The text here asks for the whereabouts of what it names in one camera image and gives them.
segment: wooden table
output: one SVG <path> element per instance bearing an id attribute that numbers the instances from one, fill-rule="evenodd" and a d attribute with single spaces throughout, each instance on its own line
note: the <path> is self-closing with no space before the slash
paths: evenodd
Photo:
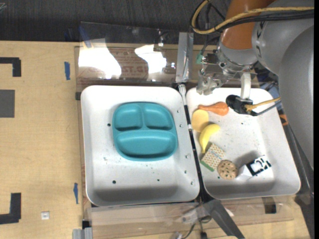
<path id="1" fill-rule="evenodd" d="M 21 193 L 21 219 L 0 225 L 2 239 L 70 239 L 82 226 L 82 181 L 75 53 L 78 43 L 0 42 L 0 57 L 19 57 L 21 77 L 0 64 L 0 89 L 15 90 L 14 118 L 0 118 L 0 214 L 9 213 L 10 194 Z M 70 64 L 66 79 L 64 62 Z M 73 192 L 78 184 L 78 204 Z M 309 238 L 299 206 L 294 220 L 240 226 L 246 238 Z M 50 212 L 48 220 L 41 212 Z M 224 236 L 221 229 L 209 237 Z M 144 236 L 166 239 L 171 234 Z M 199 238 L 198 231 L 189 238 Z"/>

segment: yellow banana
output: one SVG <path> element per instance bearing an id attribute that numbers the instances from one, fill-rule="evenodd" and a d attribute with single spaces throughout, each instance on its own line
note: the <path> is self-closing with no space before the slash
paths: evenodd
<path id="1" fill-rule="evenodd" d="M 206 147 L 209 141 L 209 138 L 212 134 L 217 133 L 220 130 L 220 126 L 217 124 L 211 124 L 204 128 L 199 136 L 199 144 L 201 146 L 201 153 L 206 152 Z"/>

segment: cookie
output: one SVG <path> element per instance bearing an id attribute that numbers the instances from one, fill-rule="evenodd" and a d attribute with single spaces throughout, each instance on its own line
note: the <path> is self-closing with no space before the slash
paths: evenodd
<path id="1" fill-rule="evenodd" d="M 225 180 L 233 180 L 238 175 L 236 165 L 230 160 L 222 160 L 217 167 L 217 172 Z"/>

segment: cardboard surface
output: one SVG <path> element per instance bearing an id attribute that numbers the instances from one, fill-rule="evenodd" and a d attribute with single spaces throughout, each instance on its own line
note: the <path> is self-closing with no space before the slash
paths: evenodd
<path id="1" fill-rule="evenodd" d="M 9 213 L 11 193 L 21 193 L 21 220 L 0 225 L 0 238 L 70 239 L 82 226 L 75 45 L 0 42 L 1 56 L 22 61 L 22 77 L 0 64 L 0 88 L 15 90 L 15 117 L 0 118 L 0 213 Z M 44 211 L 50 219 L 41 219 Z"/>

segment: blue tape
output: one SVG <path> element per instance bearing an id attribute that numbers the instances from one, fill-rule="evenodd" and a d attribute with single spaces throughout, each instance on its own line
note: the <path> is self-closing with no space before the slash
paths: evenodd
<path id="1" fill-rule="evenodd" d="M 86 31 L 84 30 L 84 28 L 82 28 L 81 26 L 79 27 L 79 32 L 81 35 L 82 40 L 84 41 L 85 45 L 87 48 L 92 48 L 91 45 L 91 41 L 90 41 L 90 37 L 89 35 L 86 33 Z"/>
<path id="2" fill-rule="evenodd" d="M 70 63 L 69 62 L 64 62 L 64 72 L 65 72 L 65 77 L 66 80 L 71 80 L 70 78 Z"/>
<path id="3" fill-rule="evenodd" d="M 76 182 L 74 183 L 73 192 L 74 192 L 76 204 L 78 205 L 79 204 L 79 196 L 78 196 L 79 190 L 78 190 L 78 184 Z"/>

